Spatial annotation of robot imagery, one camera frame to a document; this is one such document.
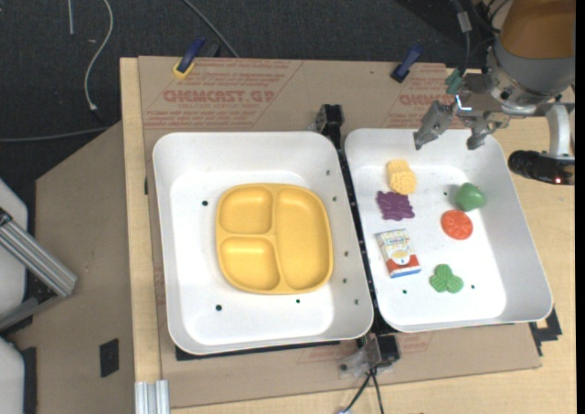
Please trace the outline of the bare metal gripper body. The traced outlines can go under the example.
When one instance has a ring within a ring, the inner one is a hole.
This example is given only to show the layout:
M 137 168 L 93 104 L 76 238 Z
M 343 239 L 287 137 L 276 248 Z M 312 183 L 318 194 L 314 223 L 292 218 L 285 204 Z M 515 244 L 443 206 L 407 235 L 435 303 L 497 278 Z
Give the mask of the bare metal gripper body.
M 528 89 L 499 69 L 468 72 L 455 95 L 453 114 L 476 130 L 506 127 L 512 119 L 540 115 L 540 106 L 552 101 L 552 93 Z

